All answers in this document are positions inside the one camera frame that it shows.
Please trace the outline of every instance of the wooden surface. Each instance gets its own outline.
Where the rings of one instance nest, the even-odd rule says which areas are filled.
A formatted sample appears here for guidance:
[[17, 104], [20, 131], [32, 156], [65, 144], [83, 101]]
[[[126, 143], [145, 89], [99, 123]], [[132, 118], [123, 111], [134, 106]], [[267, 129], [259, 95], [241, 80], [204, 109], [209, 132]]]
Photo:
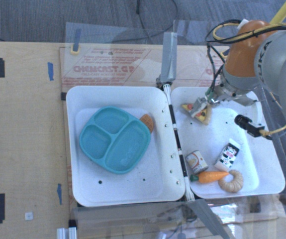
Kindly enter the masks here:
[[[62, 51], [67, 50], [64, 46], [0, 42], [0, 58], [5, 61], [5, 78], [0, 78], [0, 194], [5, 194], [0, 239], [55, 238], [58, 228], [68, 227], [70, 208], [75, 206], [69, 192], [70, 152], [65, 102], [61, 100], [61, 72], [72, 68], [62, 65]], [[146, 63], [142, 61], [138, 67], [144, 73], [130, 75], [132, 81], [126, 80], [125, 85], [153, 86], [160, 74], [161, 54], [160, 47], [155, 47], [146, 57]], [[178, 58], [179, 72], [173, 88], [206, 86], [212, 74], [205, 59], [205, 47], [181, 47]], [[49, 79], [48, 62], [53, 64], [53, 81]], [[273, 215], [263, 222], [253, 218], [254, 225], [244, 224], [243, 238], [251, 238], [253, 230], [262, 231], [266, 226], [272, 230], [268, 236], [276, 233], [280, 238], [286, 234], [286, 215], [279, 205], [276, 217]], [[30, 212], [33, 220], [26, 221], [25, 213]]]

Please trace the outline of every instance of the carrot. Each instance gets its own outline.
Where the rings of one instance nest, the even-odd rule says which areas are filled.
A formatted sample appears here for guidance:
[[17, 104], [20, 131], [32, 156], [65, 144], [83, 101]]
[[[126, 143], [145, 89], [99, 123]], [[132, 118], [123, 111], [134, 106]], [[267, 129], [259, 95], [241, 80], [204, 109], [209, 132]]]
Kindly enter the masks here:
[[225, 171], [203, 171], [197, 175], [191, 175], [191, 181], [199, 181], [200, 183], [209, 183], [218, 181], [229, 173]]

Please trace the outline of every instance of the donut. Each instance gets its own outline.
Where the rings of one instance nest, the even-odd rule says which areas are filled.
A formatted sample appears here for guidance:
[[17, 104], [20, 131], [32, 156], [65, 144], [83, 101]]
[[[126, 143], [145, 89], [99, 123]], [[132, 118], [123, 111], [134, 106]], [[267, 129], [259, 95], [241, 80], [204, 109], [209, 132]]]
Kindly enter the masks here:
[[218, 180], [219, 186], [231, 193], [236, 193], [243, 187], [243, 176], [238, 170], [230, 170], [229, 173], [233, 176], [232, 181], [227, 182], [225, 178]]

